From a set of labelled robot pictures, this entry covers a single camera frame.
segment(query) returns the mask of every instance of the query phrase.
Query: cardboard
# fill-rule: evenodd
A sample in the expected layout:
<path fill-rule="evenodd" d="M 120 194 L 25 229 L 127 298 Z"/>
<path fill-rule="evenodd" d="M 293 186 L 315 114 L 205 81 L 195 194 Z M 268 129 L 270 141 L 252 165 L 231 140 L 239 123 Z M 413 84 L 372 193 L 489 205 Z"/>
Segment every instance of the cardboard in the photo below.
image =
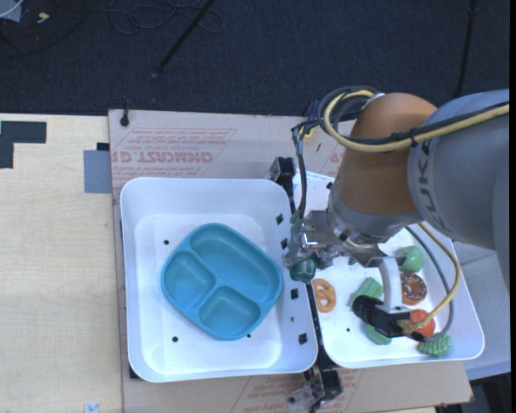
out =
<path fill-rule="evenodd" d="M 126 413 L 200 411 L 250 413 L 300 411 L 287 394 L 302 374 L 202 379 L 153 384 L 130 377 L 126 355 L 126 308 L 120 190 L 140 176 L 268 178 L 276 157 L 294 157 L 291 128 L 304 118 L 133 110 L 109 111 L 110 150 L 119 288 L 122 386 Z M 341 127 L 347 133 L 351 124 Z M 304 141 L 306 169 L 335 176 L 344 148 L 317 128 Z M 470 402 L 472 392 L 460 361 L 368 369 L 340 369 L 343 393 L 320 411 L 366 413 Z"/>

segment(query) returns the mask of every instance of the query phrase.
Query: yellow cable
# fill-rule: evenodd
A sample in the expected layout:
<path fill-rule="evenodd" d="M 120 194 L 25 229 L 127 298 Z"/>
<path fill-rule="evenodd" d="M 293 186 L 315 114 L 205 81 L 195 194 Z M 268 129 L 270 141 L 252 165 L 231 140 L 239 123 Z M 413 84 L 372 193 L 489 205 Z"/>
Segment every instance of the yellow cable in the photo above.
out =
<path fill-rule="evenodd" d="M 447 256 L 451 259 L 453 266 L 455 267 L 455 281 L 453 281 L 453 286 L 447 295 L 439 302 L 439 304 L 434 307 L 428 315 L 424 317 L 420 322 L 413 323 L 409 320 L 399 320 L 397 324 L 403 329 L 404 332 L 413 332 L 414 330 L 420 329 L 422 326 L 427 324 L 432 318 L 434 318 L 455 296 L 455 293 L 458 290 L 458 286 L 461 282 L 461 265 L 459 264 L 457 258 L 449 251 L 449 249 L 441 243 L 441 241 L 422 223 L 419 223 L 419 227 L 447 254 Z"/>
<path fill-rule="evenodd" d="M 330 114 L 336 103 L 339 101 L 345 100 L 351 96 L 372 96 L 374 95 L 372 92 L 368 90 L 360 90 L 354 93 L 349 94 L 340 94 L 336 98 L 334 98 L 329 105 L 325 108 L 325 112 L 323 114 L 323 124 L 325 125 L 325 129 L 327 133 L 332 136 L 339 144 L 344 145 L 347 148 L 351 148 L 357 151 L 368 151 L 368 152 L 383 152 L 383 151 L 393 151 L 399 150 L 405 147 L 410 146 L 413 141 L 421 142 L 428 140 L 430 138 L 435 138 L 437 136 L 443 136 L 448 133 L 453 133 L 458 130 L 461 130 L 466 127 L 474 126 L 475 124 L 480 124 L 487 120 L 492 120 L 497 116 L 501 116 L 503 114 L 508 114 L 509 112 L 509 104 L 505 104 L 504 106 L 500 106 L 498 108 L 493 108 L 487 112 L 483 112 L 481 114 L 476 114 L 471 116 L 465 120 L 461 120 L 455 124 L 450 124 L 449 126 L 443 126 L 437 130 L 433 130 L 427 133 L 416 134 L 413 139 L 405 138 L 401 141 L 389 142 L 387 144 L 379 144 L 379 145 L 371 145 L 371 144 L 361 144 L 357 142 L 353 142 L 349 139 L 341 136 L 331 125 L 330 123 Z"/>

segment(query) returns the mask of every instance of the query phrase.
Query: red toy tomato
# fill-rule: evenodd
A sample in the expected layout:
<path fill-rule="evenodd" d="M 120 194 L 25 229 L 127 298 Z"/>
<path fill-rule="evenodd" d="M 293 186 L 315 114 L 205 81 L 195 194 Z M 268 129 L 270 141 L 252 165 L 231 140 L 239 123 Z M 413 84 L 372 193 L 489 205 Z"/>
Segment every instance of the red toy tomato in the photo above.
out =
<path fill-rule="evenodd" d="M 426 315 L 428 315 L 428 312 L 423 311 L 422 309 L 413 309 L 411 311 L 410 320 L 413 323 L 418 323 L 422 321 Z M 436 322 L 433 321 L 433 318 L 426 323 L 424 326 L 422 326 L 420 329 L 417 329 L 416 332 L 419 332 L 425 337 L 430 337 L 433 335 L 434 331 L 436 330 Z"/>

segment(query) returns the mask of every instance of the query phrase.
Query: toy donut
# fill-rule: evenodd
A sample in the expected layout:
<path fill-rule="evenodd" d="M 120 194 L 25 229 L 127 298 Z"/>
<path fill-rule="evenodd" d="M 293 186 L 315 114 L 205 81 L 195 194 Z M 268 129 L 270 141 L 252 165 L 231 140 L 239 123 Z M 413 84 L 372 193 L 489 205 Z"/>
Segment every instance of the toy donut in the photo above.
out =
<path fill-rule="evenodd" d="M 336 305 L 335 288 L 325 279 L 315 279 L 311 282 L 316 296 L 317 310 L 323 313 L 331 312 Z"/>
<path fill-rule="evenodd" d="M 402 302 L 418 305 L 427 296 L 427 284 L 414 272 L 401 272 Z"/>

